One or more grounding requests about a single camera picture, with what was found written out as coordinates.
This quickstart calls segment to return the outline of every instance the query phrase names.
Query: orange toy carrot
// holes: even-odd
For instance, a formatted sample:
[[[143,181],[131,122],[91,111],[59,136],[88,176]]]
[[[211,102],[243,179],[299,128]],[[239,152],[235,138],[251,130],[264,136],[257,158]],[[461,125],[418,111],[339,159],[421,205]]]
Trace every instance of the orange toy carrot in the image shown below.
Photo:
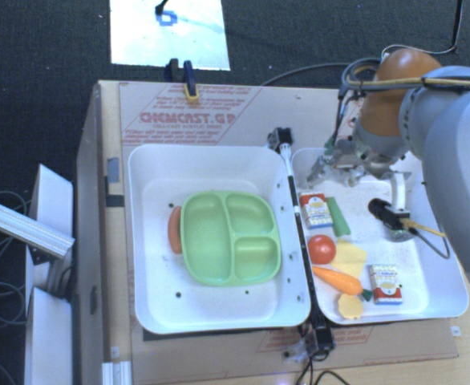
[[[362,283],[355,277],[350,275],[333,271],[332,269],[321,268],[314,266],[312,267],[314,274],[321,278],[324,282],[327,282],[337,290],[347,295],[362,295],[367,299],[367,295],[371,292],[364,290]]]

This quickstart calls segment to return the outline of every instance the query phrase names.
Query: blue mark on paper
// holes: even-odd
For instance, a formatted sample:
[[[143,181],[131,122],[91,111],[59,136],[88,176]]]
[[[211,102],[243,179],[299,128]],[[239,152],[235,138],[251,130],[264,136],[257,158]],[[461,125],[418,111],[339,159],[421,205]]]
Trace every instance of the blue mark on paper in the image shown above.
[[[156,21],[161,26],[172,26],[173,24],[178,23],[178,16],[174,11],[164,10],[162,15],[155,14]]]

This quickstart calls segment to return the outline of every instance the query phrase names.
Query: black carpet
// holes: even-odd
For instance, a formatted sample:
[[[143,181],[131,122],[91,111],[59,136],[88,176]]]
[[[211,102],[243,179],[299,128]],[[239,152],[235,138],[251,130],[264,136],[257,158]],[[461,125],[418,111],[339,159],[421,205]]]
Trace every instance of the black carpet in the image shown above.
[[[377,57],[392,43],[445,50],[456,11],[456,0],[221,1],[232,70],[198,71],[200,83],[258,85],[297,67]],[[38,163],[74,179],[96,80],[163,81],[161,68],[111,64],[109,13],[109,0],[0,0],[0,190],[29,198]],[[470,66],[470,0],[457,51],[440,62]],[[280,84],[337,87],[339,78],[310,71]],[[21,252],[11,247],[0,263],[18,286]],[[17,384],[23,360],[23,328],[0,330],[0,363]]]

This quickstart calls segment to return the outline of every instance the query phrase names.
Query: toy tomato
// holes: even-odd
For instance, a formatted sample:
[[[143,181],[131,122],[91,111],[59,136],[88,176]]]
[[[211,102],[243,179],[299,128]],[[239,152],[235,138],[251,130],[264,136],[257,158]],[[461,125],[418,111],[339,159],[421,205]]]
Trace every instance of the toy tomato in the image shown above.
[[[333,261],[337,249],[327,235],[315,235],[308,241],[308,252],[314,264],[329,264]]]

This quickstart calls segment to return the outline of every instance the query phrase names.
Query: round yellow slice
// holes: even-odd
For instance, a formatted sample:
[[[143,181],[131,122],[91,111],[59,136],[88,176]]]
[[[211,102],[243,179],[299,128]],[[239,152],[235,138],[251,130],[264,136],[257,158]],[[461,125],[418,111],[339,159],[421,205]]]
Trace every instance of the round yellow slice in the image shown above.
[[[345,319],[358,319],[363,314],[362,300],[354,295],[342,294],[338,299],[338,312]]]

